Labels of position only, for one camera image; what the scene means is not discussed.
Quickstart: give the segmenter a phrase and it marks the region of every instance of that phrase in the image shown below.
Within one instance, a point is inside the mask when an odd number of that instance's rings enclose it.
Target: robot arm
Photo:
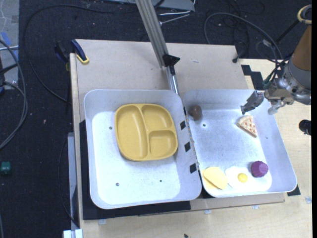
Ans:
[[[264,94],[255,91],[247,103],[241,106],[242,114],[259,106],[264,97],[271,102],[272,107],[268,110],[270,115],[285,105],[293,104],[294,101],[311,105],[312,21],[305,19],[305,14],[310,8],[311,5],[305,6],[297,14],[298,20],[308,26],[289,60],[278,64],[283,71],[282,76],[275,78],[278,67],[275,68],[263,82]]]
[[[294,101],[311,105],[312,89],[312,26],[309,25],[292,57],[284,65],[283,75],[276,78],[265,90],[264,96],[271,102],[269,113]]]

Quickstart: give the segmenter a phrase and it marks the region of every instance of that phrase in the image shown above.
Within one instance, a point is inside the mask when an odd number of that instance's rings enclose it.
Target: yellow cheese slice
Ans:
[[[220,189],[226,189],[227,176],[219,167],[209,167],[203,173],[204,178]]]
[[[208,181],[205,177],[204,177],[204,172],[205,170],[202,170],[202,178],[203,178],[203,181],[204,181],[204,187],[205,189],[209,190],[209,189],[215,189],[215,188],[218,188],[216,187],[215,185],[213,185],[210,181]]]

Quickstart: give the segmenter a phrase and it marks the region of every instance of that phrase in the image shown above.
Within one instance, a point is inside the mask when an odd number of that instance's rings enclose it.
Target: metal pole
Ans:
[[[166,67],[169,87],[172,91],[179,94],[176,76],[171,73],[169,66],[166,66],[163,60],[163,56],[168,55],[168,50],[154,6],[151,0],[135,0],[135,2],[139,9],[159,65],[160,67]]]

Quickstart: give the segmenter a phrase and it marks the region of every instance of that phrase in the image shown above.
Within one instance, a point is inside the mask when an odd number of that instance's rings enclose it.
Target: yellow plate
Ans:
[[[160,160],[178,147],[169,111],[156,104],[128,104],[115,112],[115,135],[121,154],[132,161]]]

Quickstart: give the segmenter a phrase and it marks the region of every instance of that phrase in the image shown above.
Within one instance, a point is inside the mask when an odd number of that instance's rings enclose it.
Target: white tray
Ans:
[[[258,137],[253,138],[237,125],[242,116],[240,106],[246,103],[254,90],[193,90],[185,93],[184,104],[188,113],[194,105],[202,108],[201,120],[188,116],[200,171],[220,167],[225,172],[232,166],[246,167],[254,161],[268,164],[269,172],[256,178],[248,189],[205,190],[214,197],[289,192],[295,189],[297,179],[286,152],[274,116],[267,113],[271,107],[265,99],[257,108],[246,113],[254,117]]]
[[[119,151],[115,111],[132,103],[158,104],[171,114],[178,137],[177,152],[166,159],[134,162]],[[84,98],[92,201],[100,208],[187,201],[202,189],[180,97],[170,90],[93,90]]]

